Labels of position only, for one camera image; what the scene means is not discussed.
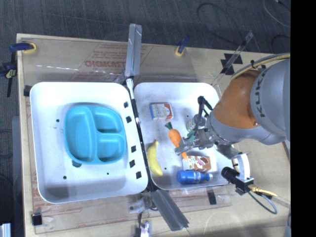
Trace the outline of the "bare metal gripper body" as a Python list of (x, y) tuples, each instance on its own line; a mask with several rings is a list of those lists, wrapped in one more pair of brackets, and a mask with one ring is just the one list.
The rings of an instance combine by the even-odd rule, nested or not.
[(213, 138), (213, 134), (210, 129), (208, 128), (202, 128), (198, 129), (197, 131), (193, 132), (193, 142), (192, 147), (193, 148), (211, 148), (215, 144), (215, 140)]

